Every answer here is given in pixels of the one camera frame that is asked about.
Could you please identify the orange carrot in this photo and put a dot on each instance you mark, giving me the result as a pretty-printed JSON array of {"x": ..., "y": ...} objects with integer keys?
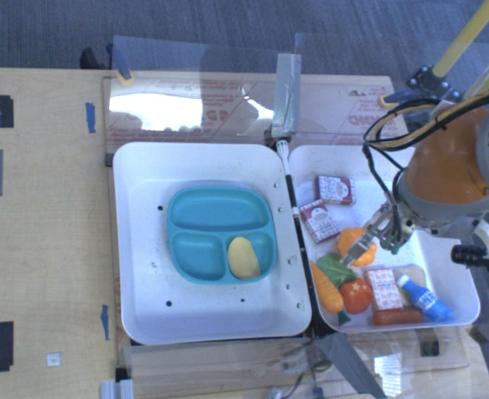
[{"x": 327, "y": 291}]

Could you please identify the brown cardboard board red print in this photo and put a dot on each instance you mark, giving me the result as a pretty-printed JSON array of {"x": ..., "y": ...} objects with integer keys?
[{"x": 336, "y": 110}]

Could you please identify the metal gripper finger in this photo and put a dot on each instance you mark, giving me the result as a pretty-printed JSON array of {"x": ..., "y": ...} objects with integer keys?
[{"x": 357, "y": 251}]

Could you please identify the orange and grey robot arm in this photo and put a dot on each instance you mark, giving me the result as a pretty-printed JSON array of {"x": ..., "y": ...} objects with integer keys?
[{"x": 444, "y": 173}]

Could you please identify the red and white carton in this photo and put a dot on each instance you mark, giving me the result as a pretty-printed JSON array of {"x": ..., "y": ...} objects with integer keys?
[
  {"x": 319, "y": 220},
  {"x": 335, "y": 189},
  {"x": 383, "y": 289}
]

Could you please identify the orange bell pepper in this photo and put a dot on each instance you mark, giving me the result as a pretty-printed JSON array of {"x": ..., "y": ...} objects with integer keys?
[{"x": 348, "y": 239}]

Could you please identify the brown sausage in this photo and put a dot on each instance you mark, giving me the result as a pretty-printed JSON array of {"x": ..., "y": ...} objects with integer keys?
[{"x": 396, "y": 317}]

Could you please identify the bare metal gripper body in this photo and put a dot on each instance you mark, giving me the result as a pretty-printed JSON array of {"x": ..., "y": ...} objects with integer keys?
[{"x": 388, "y": 225}]

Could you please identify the blue divided plate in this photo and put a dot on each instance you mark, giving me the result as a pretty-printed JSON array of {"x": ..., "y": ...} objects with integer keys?
[{"x": 215, "y": 212}]

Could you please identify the white plastic tray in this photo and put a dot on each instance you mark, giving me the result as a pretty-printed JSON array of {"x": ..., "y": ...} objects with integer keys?
[
  {"x": 448, "y": 285},
  {"x": 144, "y": 243}
]

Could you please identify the blue bottle white cap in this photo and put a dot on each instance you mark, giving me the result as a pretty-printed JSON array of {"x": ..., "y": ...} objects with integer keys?
[{"x": 427, "y": 301}]

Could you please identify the yellow potato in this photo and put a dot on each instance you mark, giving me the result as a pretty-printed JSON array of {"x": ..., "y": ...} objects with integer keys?
[{"x": 243, "y": 258}]

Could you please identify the red tomato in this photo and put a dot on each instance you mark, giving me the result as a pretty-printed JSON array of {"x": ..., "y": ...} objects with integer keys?
[{"x": 356, "y": 297}]

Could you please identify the black cylinder on white bracket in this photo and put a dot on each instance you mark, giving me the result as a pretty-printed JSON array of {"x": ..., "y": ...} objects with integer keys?
[{"x": 469, "y": 256}]

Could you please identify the brown bread slice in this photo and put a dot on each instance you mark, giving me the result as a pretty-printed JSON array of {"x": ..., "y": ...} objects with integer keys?
[{"x": 413, "y": 272}]

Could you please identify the green lettuce leaf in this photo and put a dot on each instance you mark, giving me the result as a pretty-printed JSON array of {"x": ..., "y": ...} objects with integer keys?
[{"x": 334, "y": 269}]

